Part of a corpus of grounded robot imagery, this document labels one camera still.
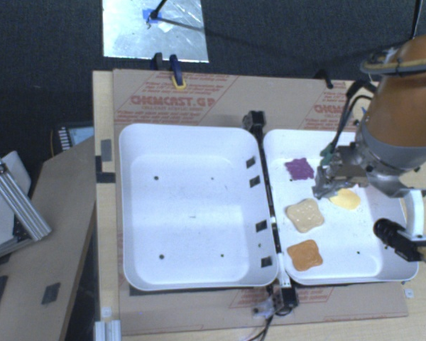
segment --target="toy bread slice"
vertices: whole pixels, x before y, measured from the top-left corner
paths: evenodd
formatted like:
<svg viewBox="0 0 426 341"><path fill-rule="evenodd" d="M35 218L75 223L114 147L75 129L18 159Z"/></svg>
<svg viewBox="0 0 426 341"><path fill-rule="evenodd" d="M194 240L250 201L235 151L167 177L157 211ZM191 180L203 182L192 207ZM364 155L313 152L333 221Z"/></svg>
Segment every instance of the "toy bread slice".
<svg viewBox="0 0 426 341"><path fill-rule="evenodd" d="M287 207L285 214L299 232L308 232L312 228L324 223L324 217L319 211L319 206L312 198Z"/></svg>
<svg viewBox="0 0 426 341"><path fill-rule="evenodd" d="M287 248L287 253L292 258L292 263L298 271L306 271L313 266L323 264L319 248L314 240L306 240Z"/></svg>

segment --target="dark gray carpet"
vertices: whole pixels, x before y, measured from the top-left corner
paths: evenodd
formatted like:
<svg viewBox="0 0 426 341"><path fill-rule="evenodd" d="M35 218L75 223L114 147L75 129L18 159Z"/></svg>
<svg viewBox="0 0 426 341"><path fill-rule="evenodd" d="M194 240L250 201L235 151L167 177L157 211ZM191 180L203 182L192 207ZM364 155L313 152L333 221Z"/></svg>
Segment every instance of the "dark gray carpet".
<svg viewBox="0 0 426 341"><path fill-rule="evenodd" d="M358 64L410 34L415 0L202 0L210 64L193 72L362 77ZM419 34L426 33L426 0ZM92 117L93 70L147 68L102 57L101 0L0 0L0 154L30 171L50 130Z"/></svg>

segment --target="cardboard sheet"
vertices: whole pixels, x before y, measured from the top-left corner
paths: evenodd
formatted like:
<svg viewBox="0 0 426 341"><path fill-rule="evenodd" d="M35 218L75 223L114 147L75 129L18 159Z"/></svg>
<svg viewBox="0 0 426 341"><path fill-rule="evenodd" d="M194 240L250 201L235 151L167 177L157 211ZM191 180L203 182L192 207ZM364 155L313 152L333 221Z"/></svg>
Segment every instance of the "cardboard sheet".
<svg viewBox="0 0 426 341"><path fill-rule="evenodd" d="M111 140L114 147L116 182L111 186L116 189L117 221L114 226L117 230L116 265L122 334L131 336L261 325L262 319L254 319L251 310L267 297L264 288L143 293L130 287L122 266L120 168L116 160L118 136L127 124L134 122L240 127L243 116L250 110L265 111L265 131L274 128L335 130L344 94L351 82L334 81L334 89L328 90L321 80L187 73L187 89L177 91L168 72L115 70L113 88L107 88L106 83L101 84L106 80L110 83L110 75L105 72L98 72L94 77L97 80L95 87L102 85L103 88L97 93L98 103L95 98L95 106L106 107L110 115L109 105L111 102L113 105L113 127L111 118L104 117L105 121L95 121L95 129L101 135L97 137L97 143ZM347 129L354 130L354 127L349 123ZM105 224L106 220L99 218L99 227ZM115 309L113 298L108 296L112 290L104 289L103 293L106 294L106 291L106 299L109 300L102 302L102 307L112 306ZM275 324L408 314L399 283L301 288L298 295L300 306L290 316L275 320Z"/></svg>

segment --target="orange toy food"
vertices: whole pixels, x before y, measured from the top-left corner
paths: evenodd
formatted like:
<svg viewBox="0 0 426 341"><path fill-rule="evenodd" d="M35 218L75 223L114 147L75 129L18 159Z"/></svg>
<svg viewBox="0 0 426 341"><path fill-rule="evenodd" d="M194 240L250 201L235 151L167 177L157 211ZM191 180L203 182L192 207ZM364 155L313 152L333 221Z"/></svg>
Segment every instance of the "orange toy food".
<svg viewBox="0 0 426 341"><path fill-rule="evenodd" d="M319 248L314 240L306 240L287 248L287 253L292 258L293 266L298 271L306 271L313 266L323 264Z"/></svg>

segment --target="blue tape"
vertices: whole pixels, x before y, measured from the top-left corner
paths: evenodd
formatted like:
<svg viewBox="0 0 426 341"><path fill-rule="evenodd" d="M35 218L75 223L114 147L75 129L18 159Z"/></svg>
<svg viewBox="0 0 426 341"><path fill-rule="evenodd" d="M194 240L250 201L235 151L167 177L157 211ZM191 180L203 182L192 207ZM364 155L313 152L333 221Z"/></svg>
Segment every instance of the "blue tape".
<svg viewBox="0 0 426 341"><path fill-rule="evenodd" d="M144 10L142 10L142 16L143 16L143 19L144 19L145 21L147 21L148 17L150 16L150 14L151 14L151 12L152 12L153 10L154 10L154 9L144 9ZM161 12L159 12L159 13L158 13L158 19L162 19L162 18L163 18L163 16L161 15ZM152 24L157 24L157 23L159 23L159 20L150 19L148 22L149 22L149 23L152 23Z"/></svg>

